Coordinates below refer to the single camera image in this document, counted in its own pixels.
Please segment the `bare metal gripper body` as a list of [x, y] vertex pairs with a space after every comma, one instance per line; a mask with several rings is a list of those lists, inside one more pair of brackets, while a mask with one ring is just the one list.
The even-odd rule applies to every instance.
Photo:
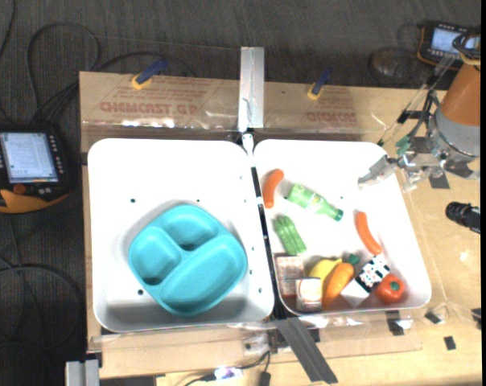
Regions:
[[401, 168], [408, 179], [446, 179], [445, 163], [451, 157], [451, 148], [440, 138], [404, 136], [395, 143]]

